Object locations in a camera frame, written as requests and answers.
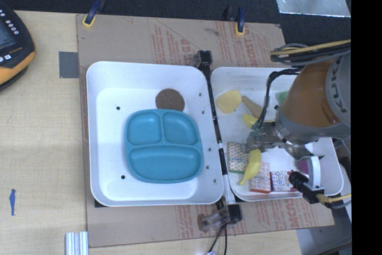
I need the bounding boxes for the red and white carton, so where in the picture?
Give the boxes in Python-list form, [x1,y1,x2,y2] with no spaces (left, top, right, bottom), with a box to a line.
[270,170,296,192]

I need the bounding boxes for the yellow rounded toy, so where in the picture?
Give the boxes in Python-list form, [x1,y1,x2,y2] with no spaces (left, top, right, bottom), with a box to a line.
[241,113,260,128]

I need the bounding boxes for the white plastic tray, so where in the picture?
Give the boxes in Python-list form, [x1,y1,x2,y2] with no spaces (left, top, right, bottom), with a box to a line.
[210,66,344,202]
[85,61,225,207]

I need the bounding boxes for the thin black and white rod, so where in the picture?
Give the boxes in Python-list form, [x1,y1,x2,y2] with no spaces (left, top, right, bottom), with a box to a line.
[202,64,236,205]

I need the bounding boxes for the orange and white carton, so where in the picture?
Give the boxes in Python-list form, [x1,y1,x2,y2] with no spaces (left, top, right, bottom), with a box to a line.
[248,161,272,194]

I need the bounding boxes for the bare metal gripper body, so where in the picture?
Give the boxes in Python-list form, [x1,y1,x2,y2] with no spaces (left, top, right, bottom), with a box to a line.
[246,121,314,159]

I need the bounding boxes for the brown cardboard board red print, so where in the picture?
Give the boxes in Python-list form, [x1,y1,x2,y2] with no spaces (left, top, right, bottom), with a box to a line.
[76,13,335,248]

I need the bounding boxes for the orange white carton green base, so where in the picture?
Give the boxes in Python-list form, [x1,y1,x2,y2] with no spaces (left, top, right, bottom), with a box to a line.
[226,142,250,174]

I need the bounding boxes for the green toy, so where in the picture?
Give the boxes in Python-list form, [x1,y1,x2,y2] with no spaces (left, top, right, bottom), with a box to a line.
[276,90,289,105]

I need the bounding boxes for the brown round biscuit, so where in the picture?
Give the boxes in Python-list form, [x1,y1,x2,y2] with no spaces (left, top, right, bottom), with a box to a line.
[155,88,186,113]

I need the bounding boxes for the black cylinder on white bracket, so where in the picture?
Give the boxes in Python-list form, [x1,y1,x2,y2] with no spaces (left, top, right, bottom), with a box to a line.
[288,155,326,204]

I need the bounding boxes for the yellow banana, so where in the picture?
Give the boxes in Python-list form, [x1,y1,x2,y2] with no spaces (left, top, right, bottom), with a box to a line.
[238,148,263,186]

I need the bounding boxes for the tan ice cream cone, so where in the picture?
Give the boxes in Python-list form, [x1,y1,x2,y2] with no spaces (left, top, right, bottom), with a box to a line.
[241,95,263,118]

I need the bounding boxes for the pale yellow flat slice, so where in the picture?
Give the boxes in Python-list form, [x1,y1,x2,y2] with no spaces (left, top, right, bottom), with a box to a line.
[215,90,242,115]

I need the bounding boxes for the black block with thin wires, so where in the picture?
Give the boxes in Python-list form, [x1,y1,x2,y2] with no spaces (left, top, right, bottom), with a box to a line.
[227,202,243,223]
[192,50,213,69]

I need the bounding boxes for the blue divided plate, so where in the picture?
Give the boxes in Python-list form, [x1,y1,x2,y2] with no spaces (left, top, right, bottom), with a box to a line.
[124,109,205,184]

